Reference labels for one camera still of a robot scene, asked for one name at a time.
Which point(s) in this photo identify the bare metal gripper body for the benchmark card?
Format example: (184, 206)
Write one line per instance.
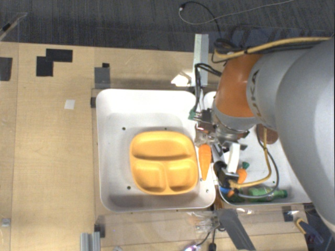
(208, 120)

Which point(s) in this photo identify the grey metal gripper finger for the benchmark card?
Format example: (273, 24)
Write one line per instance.
(213, 141)
(201, 139)

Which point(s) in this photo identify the large orange carrot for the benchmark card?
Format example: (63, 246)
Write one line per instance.
(205, 161)

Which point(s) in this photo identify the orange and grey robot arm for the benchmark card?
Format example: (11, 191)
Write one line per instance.
(295, 108)

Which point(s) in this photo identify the small orange carrot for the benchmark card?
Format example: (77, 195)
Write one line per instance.
(242, 175)

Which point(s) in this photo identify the yellow divided plate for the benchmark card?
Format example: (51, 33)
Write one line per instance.
(162, 163)

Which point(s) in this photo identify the blue cube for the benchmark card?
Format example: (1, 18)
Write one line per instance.
(224, 190)

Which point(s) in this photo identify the brown toy bread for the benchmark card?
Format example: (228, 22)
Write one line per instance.
(270, 136)

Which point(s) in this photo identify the green broccoli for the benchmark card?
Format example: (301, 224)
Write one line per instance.
(236, 198)

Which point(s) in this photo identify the green plastic bottle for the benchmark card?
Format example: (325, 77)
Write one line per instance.
(261, 192)

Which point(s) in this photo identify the white plastic tray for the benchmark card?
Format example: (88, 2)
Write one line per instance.
(282, 182)
(117, 145)

